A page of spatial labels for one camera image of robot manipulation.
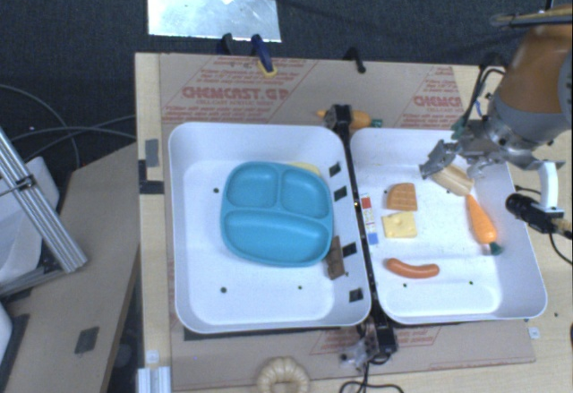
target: toy sausage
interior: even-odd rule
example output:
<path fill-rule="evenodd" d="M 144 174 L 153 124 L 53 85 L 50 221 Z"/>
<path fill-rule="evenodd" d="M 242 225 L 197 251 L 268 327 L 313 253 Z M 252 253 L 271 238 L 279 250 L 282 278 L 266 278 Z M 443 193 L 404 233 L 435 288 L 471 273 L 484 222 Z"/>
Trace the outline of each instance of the toy sausage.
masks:
<path fill-rule="evenodd" d="M 430 278 L 440 273 L 437 264 L 424 264 L 423 266 L 412 266 L 396 258 L 390 258 L 386 261 L 386 268 L 401 277 L 406 278 Z"/>

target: toy food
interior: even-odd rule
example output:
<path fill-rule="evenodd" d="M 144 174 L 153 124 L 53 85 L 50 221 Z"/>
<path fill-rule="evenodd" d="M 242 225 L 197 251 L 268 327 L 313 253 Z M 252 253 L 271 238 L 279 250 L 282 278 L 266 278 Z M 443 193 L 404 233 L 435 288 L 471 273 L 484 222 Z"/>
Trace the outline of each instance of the toy food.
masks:
<path fill-rule="evenodd" d="M 461 168 L 450 164 L 440 172 L 431 175 L 434 182 L 458 196 L 465 196 L 472 191 L 474 180 L 469 178 Z"/>
<path fill-rule="evenodd" d="M 490 220 L 490 217 L 487 216 L 487 213 L 485 213 L 481 205 L 477 203 L 477 200 L 472 194 L 466 196 L 466 202 L 476 240 L 479 243 L 489 244 L 493 255 L 500 254 L 502 248 L 495 243 L 498 238 L 498 232 Z"/>
<path fill-rule="evenodd" d="M 413 266 L 406 264 L 396 258 L 386 260 L 386 268 L 401 277 L 406 278 L 430 278 L 435 277 L 440 273 L 440 268 L 437 264 L 424 264 L 423 266 Z"/>
<path fill-rule="evenodd" d="M 382 217 L 384 234 L 388 238 L 412 238 L 418 235 L 415 229 L 414 213 L 401 211 Z"/>
<path fill-rule="evenodd" d="M 388 191 L 386 207 L 391 210 L 418 210 L 418 204 L 415 198 L 414 184 L 400 183 L 392 186 Z"/>

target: blue tape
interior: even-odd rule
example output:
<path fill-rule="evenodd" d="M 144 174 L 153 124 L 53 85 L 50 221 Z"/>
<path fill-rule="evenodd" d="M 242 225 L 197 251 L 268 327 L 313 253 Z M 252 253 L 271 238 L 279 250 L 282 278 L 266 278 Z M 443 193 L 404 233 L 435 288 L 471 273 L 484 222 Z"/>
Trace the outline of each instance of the blue tape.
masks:
<path fill-rule="evenodd" d="M 378 243 L 378 234 L 375 232 L 370 232 L 368 234 L 368 244 L 375 245 Z"/>

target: small brown object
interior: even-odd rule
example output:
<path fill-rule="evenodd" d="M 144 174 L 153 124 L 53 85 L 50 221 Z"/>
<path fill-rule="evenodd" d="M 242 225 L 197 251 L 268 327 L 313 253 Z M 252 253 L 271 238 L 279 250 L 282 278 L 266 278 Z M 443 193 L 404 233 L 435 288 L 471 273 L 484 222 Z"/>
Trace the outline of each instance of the small brown object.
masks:
<path fill-rule="evenodd" d="M 417 211 L 414 184 L 400 183 L 392 186 L 388 191 L 386 207 L 391 210 Z"/>
<path fill-rule="evenodd" d="M 340 238 L 337 235 L 332 237 L 329 254 L 326 255 L 325 259 L 329 266 L 328 273 L 330 280 L 342 277 L 346 273 L 342 260 L 342 250 L 340 249 Z"/>

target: blue object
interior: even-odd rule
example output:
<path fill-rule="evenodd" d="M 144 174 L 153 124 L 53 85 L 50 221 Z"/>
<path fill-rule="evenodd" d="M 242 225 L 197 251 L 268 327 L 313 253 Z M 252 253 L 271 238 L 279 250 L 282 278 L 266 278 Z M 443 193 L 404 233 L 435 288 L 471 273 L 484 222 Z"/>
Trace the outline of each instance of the blue object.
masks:
<path fill-rule="evenodd" d="M 368 235 L 368 244 L 369 245 L 375 245 L 378 243 L 378 234 L 376 234 L 375 232 L 370 232 Z"/>
<path fill-rule="evenodd" d="M 221 234 L 227 248 L 247 260 L 312 266 L 329 252 L 332 219 L 329 187 L 308 170 L 247 162 L 227 178 Z"/>
<path fill-rule="evenodd" d="M 251 37 L 252 48 L 254 52 L 259 57 L 261 61 L 261 65 L 265 69 L 267 73 L 273 73 L 275 68 L 272 64 L 272 59 L 270 58 L 270 52 L 265 45 L 265 42 L 262 40 L 261 35 L 256 34 Z"/>
<path fill-rule="evenodd" d="M 477 114 L 478 114 L 480 117 L 482 117 L 483 115 L 482 115 L 482 107 L 481 107 L 481 105 L 480 105 L 480 101 L 479 101 L 479 100 L 476 100 L 476 101 L 474 102 L 474 104 L 475 104 L 475 111 L 477 111 Z"/>

